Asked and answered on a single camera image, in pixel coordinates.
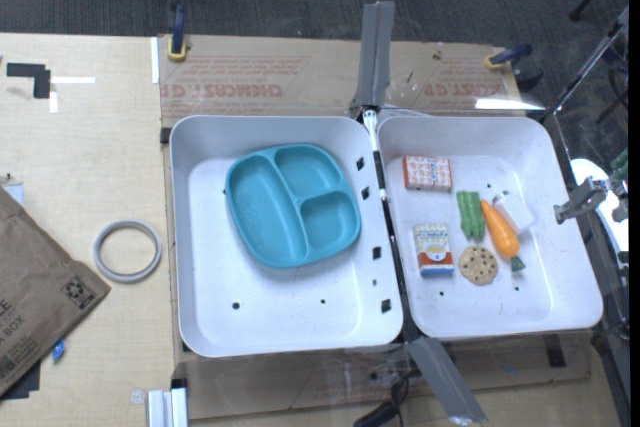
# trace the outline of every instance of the blue clamp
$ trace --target blue clamp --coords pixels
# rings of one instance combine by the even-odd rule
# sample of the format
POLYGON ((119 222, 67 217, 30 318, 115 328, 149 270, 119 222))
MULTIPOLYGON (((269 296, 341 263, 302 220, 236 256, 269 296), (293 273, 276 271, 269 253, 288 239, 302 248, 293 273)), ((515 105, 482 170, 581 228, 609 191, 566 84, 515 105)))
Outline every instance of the blue clamp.
POLYGON ((169 36, 168 55, 172 61, 184 61, 187 56, 187 40, 184 37, 184 5, 176 4, 173 34, 169 36))
POLYGON ((484 58, 484 65, 489 70, 498 70, 504 68, 509 61, 512 65, 516 64, 523 57, 531 55, 531 52, 533 52, 531 45, 516 45, 498 54, 488 55, 484 58))

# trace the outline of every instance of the blue divided plate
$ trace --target blue divided plate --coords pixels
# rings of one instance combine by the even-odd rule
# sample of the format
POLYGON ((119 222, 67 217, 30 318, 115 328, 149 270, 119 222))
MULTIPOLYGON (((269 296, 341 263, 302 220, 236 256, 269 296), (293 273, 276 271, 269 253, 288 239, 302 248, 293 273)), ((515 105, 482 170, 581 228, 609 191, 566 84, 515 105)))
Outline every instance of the blue divided plate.
POLYGON ((225 191, 247 249, 269 267, 328 258, 360 233, 349 183, 318 146, 288 144, 246 155, 227 172, 225 191))

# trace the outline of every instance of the cardboard sheet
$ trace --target cardboard sheet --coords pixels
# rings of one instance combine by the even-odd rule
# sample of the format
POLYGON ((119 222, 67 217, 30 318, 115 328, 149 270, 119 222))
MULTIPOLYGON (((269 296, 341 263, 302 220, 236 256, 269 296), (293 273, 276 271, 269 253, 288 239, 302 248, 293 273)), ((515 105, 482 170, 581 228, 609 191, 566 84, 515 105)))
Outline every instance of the cardboard sheet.
POLYGON ((109 290, 0 188, 0 396, 109 290))
MULTIPOLYGON (((192 35, 186 59, 173 62, 166 59, 167 38, 158 45, 165 128, 194 114, 342 115, 356 92, 359 41, 192 35)), ((468 114, 479 98, 517 99, 510 67, 484 67, 484 58, 500 50, 392 42, 386 105, 468 114)))

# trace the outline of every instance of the toy cookie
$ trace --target toy cookie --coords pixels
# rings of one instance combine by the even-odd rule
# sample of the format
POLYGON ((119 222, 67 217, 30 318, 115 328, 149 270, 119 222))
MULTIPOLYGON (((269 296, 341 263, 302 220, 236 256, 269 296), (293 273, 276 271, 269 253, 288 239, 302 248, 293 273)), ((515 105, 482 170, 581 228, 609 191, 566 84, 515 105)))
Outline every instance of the toy cookie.
POLYGON ((474 285, 488 285, 498 274, 498 262, 489 250, 469 246, 458 258, 460 272, 474 285))

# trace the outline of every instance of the white plastic tray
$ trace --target white plastic tray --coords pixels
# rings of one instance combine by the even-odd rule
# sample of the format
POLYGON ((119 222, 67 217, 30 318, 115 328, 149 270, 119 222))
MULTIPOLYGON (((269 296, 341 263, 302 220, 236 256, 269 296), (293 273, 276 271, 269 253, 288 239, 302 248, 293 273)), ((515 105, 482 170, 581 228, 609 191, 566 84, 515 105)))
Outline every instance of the white plastic tray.
POLYGON ((176 124, 170 148, 179 326, 194 352, 225 357, 373 347, 397 337, 402 309, 361 125, 343 117, 194 116, 176 124), (316 144, 336 159, 362 227, 354 244, 337 255, 273 269, 245 249, 223 191, 238 158, 291 143, 316 144))
POLYGON ((378 129, 387 193, 391 199, 413 318, 427 335, 440 339, 589 328, 602 316, 602 297, 575 219, 558 225, 553 205, 568 200, 551 140, 535 121, 517 117, 394 117, 378 129), (402 157, 448 158, 451 192, 404 187, 402 157), (520 235, 527 266, 512 273, 500 267, 493 283, 476 286, 457 269, 470 245, 460 229, 457 190, 491 199, 500 191, 519 194, 536 218, 520 235), (411 230, 418 223, 445 223, 456 271, 422 277, 411 230))

